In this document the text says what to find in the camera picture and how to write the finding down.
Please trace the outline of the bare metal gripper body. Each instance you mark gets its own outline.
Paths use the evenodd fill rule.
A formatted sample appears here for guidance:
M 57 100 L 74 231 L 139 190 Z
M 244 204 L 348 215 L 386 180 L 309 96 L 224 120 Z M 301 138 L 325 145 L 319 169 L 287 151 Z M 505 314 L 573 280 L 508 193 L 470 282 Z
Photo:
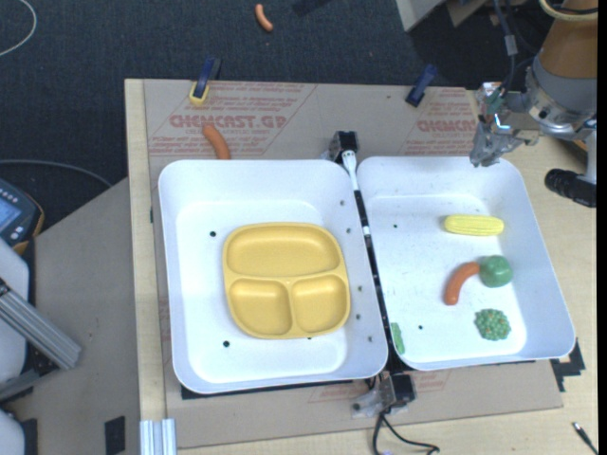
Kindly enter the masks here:
M 506 137 L 504 152 L 535 145 L 540 137 L 584 140 L 596 127 L 597 114 L 563 107 L 544 92 L 492 93 L 492 133 Z

